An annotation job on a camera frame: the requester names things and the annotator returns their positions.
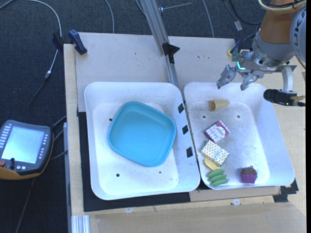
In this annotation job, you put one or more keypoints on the yellow patterned carton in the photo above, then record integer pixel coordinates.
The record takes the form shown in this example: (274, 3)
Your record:
(215, 152)

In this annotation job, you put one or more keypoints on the pale wood board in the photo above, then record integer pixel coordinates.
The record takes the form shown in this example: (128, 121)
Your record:
(121, 59)

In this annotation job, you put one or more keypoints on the green pea pods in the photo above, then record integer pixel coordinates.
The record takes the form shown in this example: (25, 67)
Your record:
(217, 178)

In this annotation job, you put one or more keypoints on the blue plate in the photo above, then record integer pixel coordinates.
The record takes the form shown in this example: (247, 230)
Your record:
(142, 133)

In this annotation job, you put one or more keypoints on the purple and pink carton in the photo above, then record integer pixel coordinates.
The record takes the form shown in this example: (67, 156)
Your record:
(217, 131)

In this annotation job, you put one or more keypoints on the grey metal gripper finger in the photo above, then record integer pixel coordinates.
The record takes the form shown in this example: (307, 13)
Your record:
(227, 76)
(248, 80)

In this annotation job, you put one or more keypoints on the white plastic tray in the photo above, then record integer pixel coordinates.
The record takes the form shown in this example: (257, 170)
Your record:
(262, 135)
(136, 178)

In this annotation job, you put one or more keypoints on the black cylinder on white bracket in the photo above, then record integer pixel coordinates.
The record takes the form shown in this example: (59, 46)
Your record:
(277, 95)

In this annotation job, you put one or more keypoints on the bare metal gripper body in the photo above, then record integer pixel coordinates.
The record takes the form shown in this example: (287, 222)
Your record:
(258, 65)

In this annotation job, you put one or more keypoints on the purple cupcake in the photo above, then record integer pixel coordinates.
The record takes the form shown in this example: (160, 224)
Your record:
(248, 175)

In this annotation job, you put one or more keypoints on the tan ice cream cone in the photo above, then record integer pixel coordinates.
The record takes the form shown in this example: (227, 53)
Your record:
(218, 104)

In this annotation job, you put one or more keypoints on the yellow slice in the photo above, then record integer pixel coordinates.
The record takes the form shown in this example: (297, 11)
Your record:
(208, 164)

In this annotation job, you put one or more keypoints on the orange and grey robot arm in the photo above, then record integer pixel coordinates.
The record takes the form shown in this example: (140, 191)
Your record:
(277, 21)

